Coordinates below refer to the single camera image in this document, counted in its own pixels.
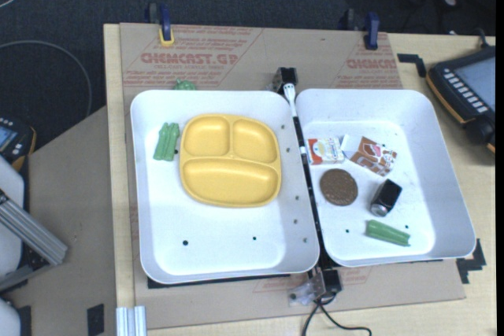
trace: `chocolate cookie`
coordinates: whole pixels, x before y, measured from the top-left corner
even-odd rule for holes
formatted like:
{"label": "chocolate cookie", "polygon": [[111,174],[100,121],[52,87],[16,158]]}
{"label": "chocolate cookie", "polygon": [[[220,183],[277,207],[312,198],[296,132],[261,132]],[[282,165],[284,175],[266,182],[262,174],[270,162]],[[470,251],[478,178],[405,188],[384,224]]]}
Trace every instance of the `chocolate cookie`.
{"label": "chocolate cookie", "polygon": [[351,204],[358,195],[354,177],[340,168],[330,169],[322,175],[321,191],[327,201],[338,206]]}

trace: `clamp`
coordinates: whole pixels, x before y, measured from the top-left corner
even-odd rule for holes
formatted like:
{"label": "clamp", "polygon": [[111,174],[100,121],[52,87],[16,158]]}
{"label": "clamp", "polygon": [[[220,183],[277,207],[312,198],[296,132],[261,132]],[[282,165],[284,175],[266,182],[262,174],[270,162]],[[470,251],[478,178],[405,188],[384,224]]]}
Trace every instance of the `clamp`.
{"label": "clamp", "polygon": [[145,9],[145,20],[147,23],[160,24],[159,40],[162,46],[171,46],[175,42],[168,6],[165,3],[149,3]]}
{"label": "clamp", "polygon": [[365,17],[365,29],[368,32],[364,36],[364,44],[367,50],[378,49],[378,27],[380,26],[380,19],[374,12],[369,12]]}

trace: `small black can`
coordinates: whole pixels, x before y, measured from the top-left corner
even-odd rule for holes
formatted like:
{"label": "small black can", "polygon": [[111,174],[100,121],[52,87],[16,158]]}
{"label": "small black can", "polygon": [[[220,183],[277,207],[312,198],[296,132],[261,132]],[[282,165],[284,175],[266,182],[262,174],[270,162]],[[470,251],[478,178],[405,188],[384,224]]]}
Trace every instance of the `small black can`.
{"label": "small black can", "polygon": [[378,187],[374,198],[371,200],[371,212],[375,216],[386,216],[394,208],[401,191],[402,188],[397,183],[387,179]]}

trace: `yellow plate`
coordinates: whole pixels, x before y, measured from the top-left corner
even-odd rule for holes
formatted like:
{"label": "yellow plate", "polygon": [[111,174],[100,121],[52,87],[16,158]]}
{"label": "yellow plate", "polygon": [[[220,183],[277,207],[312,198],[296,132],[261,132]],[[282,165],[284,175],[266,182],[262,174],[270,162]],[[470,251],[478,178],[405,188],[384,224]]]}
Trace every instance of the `yellow plate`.
{"label": "yellow plate", "polygon": [[262,122],[245,116],[196,116],[183,130],[180,178],[184,189],[203,203],[266,205],[280,190],[276,136]]}

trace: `black cable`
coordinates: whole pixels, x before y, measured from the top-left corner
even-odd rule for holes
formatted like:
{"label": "black cable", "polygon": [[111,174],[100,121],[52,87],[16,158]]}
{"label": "black cable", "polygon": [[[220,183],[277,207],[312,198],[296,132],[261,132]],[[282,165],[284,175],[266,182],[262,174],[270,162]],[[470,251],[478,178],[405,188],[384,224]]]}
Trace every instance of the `black cable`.
{"label": "black cable", "polygon": [[486,48],[487,46],[490,46],[490,44],[487,42],[487,36],[485,35],[485,31],[483,31],[482,28],[475,28],[474,31],[480,36],[481,38],[481,47]]}
{"label": "black cable", "polygon": [[425,27],[425,28],[426,28],[427,33],[428,33],[428,34],[430,34],[430,30],[429,30],[426,26],[424,26],[423,24],[417,24],[417,25],[414,25],[414,26],[409,26],[409,27],[408,27],[408,23],[410,22],[411,17],[413,17],[413,15],[414,15],[414,14],[415,14],[418,10],[420,10],[422,7],[424,7],[424,6],[425,6],[425,3],[424,3],[424,4],[422,4],[422,5],[420,5],[420,6],[417,6],[414,10],[412,10],[412,11],[409,13],[409,15],[406,17],[406,19],[405,19],[405,20],[404,20],[404,22],[402,23],[401,28],[399,29],[399,32],[400,32],[400,33],[404,33],[404,32],[406,31],[406,29],[407,29],[407,28],[408,28],[409,30],[411,30],[411,28],[412,28],[412,27],[416,27],[416,26],[418,26],[418,27],[422,27],[422,26],[423,26],[423,27]]}
{"label": "black cable", "polygon": [[336,325],[337,327],[339,327],[340,329],[343,329],[343,330],[365,330],[366,332],[368,332],[368,335],[369,336],[372,336],[372,332],[371,332],[371,329],[369,329],[368,327],[345,327],[343,326],[342,324],[336,322],[334,320],[334,318],[332,318],[331,315],[329,315],[329,312],[326,311],[326,309],[324,308],[324,305],[327,305],[327,304],[330,304],[334,301],[334,299],[336,298],[336,294],[335,293],[332,293],[332,295],[328,296],[328,297],[320,297],[318,299],[316,299],[314,301],[315,303],[315,308],[313,308],[312,312],[309,314],[308,318],[306,318],[306,321],[302,327],[302,332],[301,332],[301,336],[306,336],[306,332],[308,331],[308,326],[309,326],[309,323],[310,321],[312,320],[313,316],[315,315],[315,313],[317,312],[317,310],[320,308],[322,310],[322,312],[329,318],[329,320],[334,323],[334,325]]}

